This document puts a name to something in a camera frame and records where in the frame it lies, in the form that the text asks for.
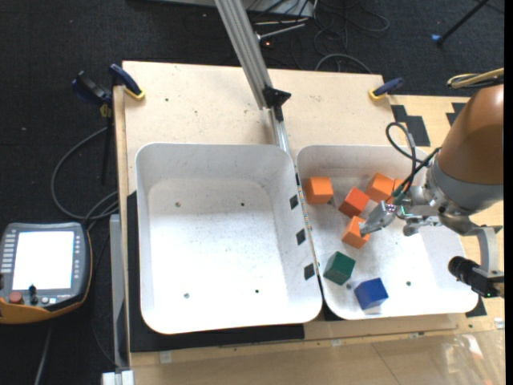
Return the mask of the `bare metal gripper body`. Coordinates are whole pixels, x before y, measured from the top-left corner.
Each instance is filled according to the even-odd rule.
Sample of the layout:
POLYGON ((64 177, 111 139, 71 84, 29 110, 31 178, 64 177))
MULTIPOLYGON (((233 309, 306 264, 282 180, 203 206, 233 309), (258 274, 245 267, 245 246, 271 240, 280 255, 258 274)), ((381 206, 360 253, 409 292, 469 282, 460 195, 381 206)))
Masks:
POLYGON ((438 217, 441 225, 459 235, 476 235, 482 228, 471 219, 471 213, 455 204, 435 185, 425 182, 412 185, 394 198, 396 215, 406 221, 409 217, 438 217))

